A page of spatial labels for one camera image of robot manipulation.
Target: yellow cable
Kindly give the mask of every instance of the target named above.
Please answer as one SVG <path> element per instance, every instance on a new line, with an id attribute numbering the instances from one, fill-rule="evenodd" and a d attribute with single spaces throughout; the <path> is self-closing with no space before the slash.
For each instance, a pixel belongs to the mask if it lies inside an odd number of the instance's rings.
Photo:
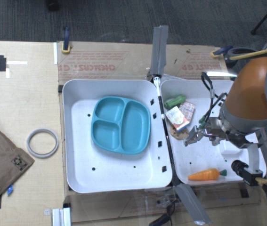
<path id="1" fill-rule="evenodd" d="M 267 179 L 264 178 L 256 178 L 256 181 L 258 182 L 258 184 L 262 185 L 262 184 L 267 184 Z"/>
<path id="2" fill-rule="evenodd" d="M 243 58 L 259 56 L 259 55 L 263 55 L 263 54 L 267 54 L 267 49 L 260 50 L 257 52 L 248 53 L 248 54 L 244 54 L 244 55 L 231 56 L 229 59 L 230 60 L 238 60 L 238 59 L 243 59 Z"/>

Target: black wheel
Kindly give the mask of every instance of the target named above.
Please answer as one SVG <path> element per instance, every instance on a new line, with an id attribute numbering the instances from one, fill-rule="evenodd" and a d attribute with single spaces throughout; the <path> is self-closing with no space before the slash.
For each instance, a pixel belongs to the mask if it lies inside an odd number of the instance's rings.
<path id="1" fill-rule="evenodd" d="M 59 10 L 59 3 L 57 0 L 46 0 L 49 11 Z"/>

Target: carrot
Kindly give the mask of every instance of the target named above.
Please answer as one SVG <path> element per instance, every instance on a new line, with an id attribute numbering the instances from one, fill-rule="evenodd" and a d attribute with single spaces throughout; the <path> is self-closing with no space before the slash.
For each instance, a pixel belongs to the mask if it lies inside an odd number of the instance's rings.
<path id="1" fill-rule="evenodd" d="M 220 175 L 226 176 L 227 170 L 218 171 L 216 168 L 207 169 L 204 171 L 196 172 L 188 176 L 188 180 L 203 181 L 203 180 L 216 180 Z"/>

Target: dark gray carpet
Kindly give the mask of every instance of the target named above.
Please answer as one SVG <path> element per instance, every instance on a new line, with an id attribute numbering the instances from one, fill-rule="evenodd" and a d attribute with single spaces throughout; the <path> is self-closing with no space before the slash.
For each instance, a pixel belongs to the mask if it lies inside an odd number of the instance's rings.
<path id="1" fill-rule="evenodd" d="M 153 27 L 169 26 L 168 44 L 261 49 L 267 42 L 267 0 L 0 0 L 0 40 L 152 43 Z"/>

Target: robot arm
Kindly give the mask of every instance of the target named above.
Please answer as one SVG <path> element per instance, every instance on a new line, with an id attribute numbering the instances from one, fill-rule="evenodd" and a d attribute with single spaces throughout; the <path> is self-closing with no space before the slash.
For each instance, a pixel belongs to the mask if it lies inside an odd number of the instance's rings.
<path id="1" fill-rule="evenodd" d="M 184 140 L 185 146 L 208 137 L 213 145 L 227 140 L 238 148 L 248 149 L 250 164 L 235 161 L 232 169 L 249 185 L 257 185 L 254 178 L 262 176 L 259 171 L 260 145 L 249 142 L 245 137 L 267 128 L 267 57 L 250 60 L 235 79 L 221 105 L 219 117 L 209 115 L 208 111 L 200 120 L 201 125 L 192 128 Z"/>

